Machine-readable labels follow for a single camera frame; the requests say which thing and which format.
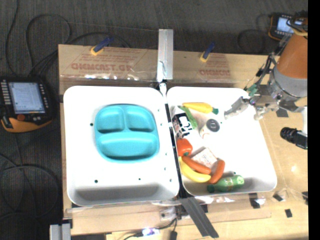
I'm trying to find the pink and white packet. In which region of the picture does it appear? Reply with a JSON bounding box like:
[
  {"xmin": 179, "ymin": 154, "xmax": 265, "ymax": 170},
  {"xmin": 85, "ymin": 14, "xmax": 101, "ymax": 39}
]
[{"xmin": 189, "ymin": 147, "xmax": 219, "ymax": 169}]

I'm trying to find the green plastic bottle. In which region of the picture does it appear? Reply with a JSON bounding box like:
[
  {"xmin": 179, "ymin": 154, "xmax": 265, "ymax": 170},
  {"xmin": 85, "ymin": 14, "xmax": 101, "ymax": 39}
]
[{"xmin": 206, "ymin": 174, "xmax": 246, "ymax": 194}]

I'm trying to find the yellow banana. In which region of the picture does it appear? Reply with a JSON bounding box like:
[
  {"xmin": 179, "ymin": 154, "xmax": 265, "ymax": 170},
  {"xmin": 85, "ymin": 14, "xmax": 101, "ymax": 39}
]
[{"xmin": 178, "ymin": 156, "xmax": 212, "ymax": 184}]

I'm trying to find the blue divided plate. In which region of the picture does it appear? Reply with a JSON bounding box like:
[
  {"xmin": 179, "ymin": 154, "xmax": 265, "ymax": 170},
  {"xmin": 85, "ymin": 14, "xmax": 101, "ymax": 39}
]
[{"xmin": 94, "ymin": 103, "xmax": 161, "ymax": 163}]

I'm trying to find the orange toy pepper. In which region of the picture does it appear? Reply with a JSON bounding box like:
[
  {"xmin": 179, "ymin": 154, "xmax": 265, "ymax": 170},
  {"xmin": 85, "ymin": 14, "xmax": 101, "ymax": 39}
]
[{"xmin": 176, "ymin": 137, "xmax": 194, "ymax": 158}]

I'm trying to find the yellow toy carrot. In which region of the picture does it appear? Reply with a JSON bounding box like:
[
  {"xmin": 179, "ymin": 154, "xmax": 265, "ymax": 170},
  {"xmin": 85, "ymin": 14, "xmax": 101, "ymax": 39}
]
[{"xmin": 182, "ymin": 101, "xmax": 220, "ymax": 116}]

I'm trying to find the black cylinder on white bracket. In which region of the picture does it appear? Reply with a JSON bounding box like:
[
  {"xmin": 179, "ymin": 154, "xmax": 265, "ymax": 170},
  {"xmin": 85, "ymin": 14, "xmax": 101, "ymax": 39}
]
[{"xmin": 279, "ymin": 105, "xmax": 309, "ymax": 150}]

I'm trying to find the black and white carton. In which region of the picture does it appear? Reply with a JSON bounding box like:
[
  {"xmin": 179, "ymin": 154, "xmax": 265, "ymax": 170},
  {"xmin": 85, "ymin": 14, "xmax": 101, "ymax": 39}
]
[{"xmin": 170, "ymin": 106, "xmax": 195, "ymax": 139}]

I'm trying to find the white plastic tray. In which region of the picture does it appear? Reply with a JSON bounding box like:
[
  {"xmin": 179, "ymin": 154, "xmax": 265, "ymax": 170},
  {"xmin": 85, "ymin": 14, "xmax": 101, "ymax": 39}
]
[
  {"xmin": 165, "ymin": 85, "xmax": 278, "ymax": 198},
  {"xmin": 62, "ymin": 85, "xmax": 181, "ymax": 207}
]

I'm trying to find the orange toy sausage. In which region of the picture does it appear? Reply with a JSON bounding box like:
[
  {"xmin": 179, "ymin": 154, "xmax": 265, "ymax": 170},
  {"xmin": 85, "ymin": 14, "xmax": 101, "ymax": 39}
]
[{"xmin": 208, "ymin": 159, "xmax": 226, "ymax": 185}]

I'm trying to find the brown cardboard board red print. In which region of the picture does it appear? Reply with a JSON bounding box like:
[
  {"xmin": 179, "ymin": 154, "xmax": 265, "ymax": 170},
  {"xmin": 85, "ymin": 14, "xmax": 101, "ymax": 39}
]
[{"xmin": 57, "ymin": 43, "xmax": 309, "ymax": 236}]

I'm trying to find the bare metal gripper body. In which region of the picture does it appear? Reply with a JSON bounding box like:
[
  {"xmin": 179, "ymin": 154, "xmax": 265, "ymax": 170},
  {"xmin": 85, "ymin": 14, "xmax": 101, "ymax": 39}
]
[{"xmin": 249, "ymin": 82, "xmax": 305, "ymax": 114}]

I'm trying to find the orange toy carrot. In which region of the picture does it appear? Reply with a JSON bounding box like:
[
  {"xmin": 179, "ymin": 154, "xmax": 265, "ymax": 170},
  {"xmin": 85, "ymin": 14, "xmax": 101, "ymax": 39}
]
[{"xmin": 181, "ymin": 155, "xmax": 212, "ymax": 176}]

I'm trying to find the white bottle with grey cap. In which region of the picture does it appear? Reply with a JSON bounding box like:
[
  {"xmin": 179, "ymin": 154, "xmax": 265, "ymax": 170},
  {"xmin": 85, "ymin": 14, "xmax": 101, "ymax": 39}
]
[{"xmin": 198, "ymin": 111, "xmax": 224, "ymax": 139}]

